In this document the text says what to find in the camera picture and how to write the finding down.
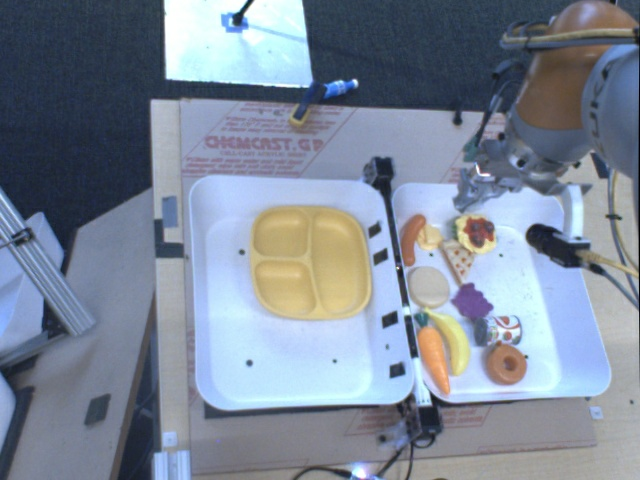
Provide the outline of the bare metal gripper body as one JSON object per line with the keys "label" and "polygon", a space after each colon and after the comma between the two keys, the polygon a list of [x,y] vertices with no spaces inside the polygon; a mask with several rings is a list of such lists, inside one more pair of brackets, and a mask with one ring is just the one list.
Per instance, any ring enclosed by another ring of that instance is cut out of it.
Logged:
{"label": "bare metal gripper body", "polygon": [[510,192],[528,187],[541,194],[554,194],[568,165],[538,155],[519,138],[506,137],[484,140],[475,158],[475,168],[482,181],[510,179]]}

